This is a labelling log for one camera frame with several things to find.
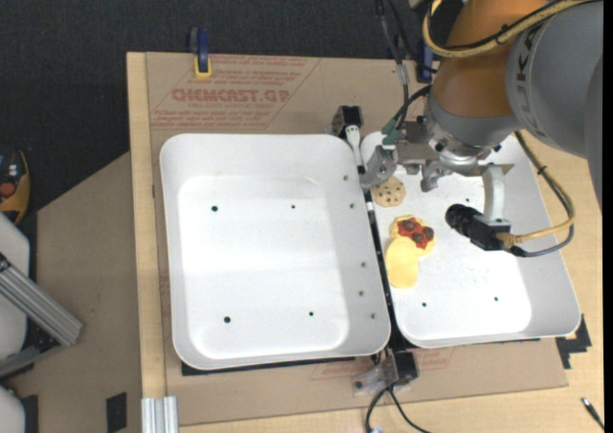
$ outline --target yellow cable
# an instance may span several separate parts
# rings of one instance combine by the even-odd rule
[[[531,161],[533,162],[533,164],[535,166],[539,166],[538,169],[543,169],[541,167],[542,165],[536,158],[536,155],[534,154],[533,150],[530,147],[528,147],[528,144],[524,140],[523,135],[520,132],[516,131],[515,136],[517,137],[517,140],[519,140],[521,147],[526,151],[528,156],[531,158]],[[551,227],[549,229],[537,230],[535,232],[530,232],[529,234],[525,234],[522,236],[516,236],[515,234],[511,234],[511,233],[501,233],[497,237],[501,241],[503,241],[503,244],[505,245],[507,249],[516,244],[525,242],[526,240],[538,239],[538,238],[542,238],[545,236],[549,236],[551,234],[555,234],[556,232],[568,230],[575,221],[575,206],[573,205],[573,200],[571,199],[571,197],[564,191],[564,189],[557,183],[557,181],[548,172],[542,171],[542,175],[543,177],[548,179],[551,184],[553,184],[556,187],[559,194],[566,201],[568,205],[568,219],[565,222],[560,223],[559,225],[556,225],[555,227]]]
[[[435,43],[434,39],[430,34],[430,20],[434,15],[439,6],[444,2],[444,0],[433,0],[432,4],[430,4],[430,9],[423,19],[423,23],[421,26],[421,32],[423,34],[423,40],[425,44],[430,48],[434,53],[441,57],[454,57],[454,58],[462,58],[462,57],[474,57],[476,55],[480,55],[483,52],[487,52],[496,48],[499,45],[503,45],[507,43],[511,38],[517,36],[523,31],[529,29],[531,26],[539,23],[540,21],[551,17],[554,14],[557,14],[560,11],[564,11],[565,9],[571,8],[578,4],[583,4],[586,2],[592,2],[596,0],[559,0],[551,5],[545,5],[540,11],[537,11],[527,17],[525,20],[516,21],[511,24],[506,30],[501,31],[500,34],[497,34],[488,42],[473,46],[470,44],[466,44],[464,48],[463,45],[460,45],[461,48],[444,48],[443,46]]]

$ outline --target blue clamp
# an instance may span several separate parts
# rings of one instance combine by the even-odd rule
[[[418,43],[418,54],[421,60],[421,63],[426,65],[428,68],[432,68],[432,62],[434,61],[434,52],[428,48],[423,39],[420,39]],[[421,83],[429,83],[432,82],[432,73],[429,70],[424,69],[419,64],[417,65],[417,79],[418,82]]]
[[[209,57],[209,35],[204,28],[190,30],[190,52],[193,53],[193,69],[198,79],[208,79],[213,73]]]

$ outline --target clamp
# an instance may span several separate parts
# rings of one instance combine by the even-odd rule
[[[198,79],[208,79],[213,73],[209,57],[209,36],[204,28],[190,30],[189,49],[193,53],[193,70]]]
[[[0,144],[0,212],[21,222],[30,201],[30,172],[23,152]]]

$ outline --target cable connector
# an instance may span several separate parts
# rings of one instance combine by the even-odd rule
[[[395,127],[396,127],[397,119],[392,118],[389,122],[385,124],[383,128],[381,128],[381,133],[383,135],[388,135]]]
[[[392,146],[393,144],[395,144],[396,143],[396,138],[398,138],[399,134],[400,134],[400,130],[394,128],[383,139],[383,142],[382,142],[383,145],[384,146]]]

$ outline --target cookie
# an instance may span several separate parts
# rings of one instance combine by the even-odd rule
[[[383,184],[371,188],[373,202],[377,205],[390,208],[397,207],[406,196],[406,188],[397,177],[392,176]]]

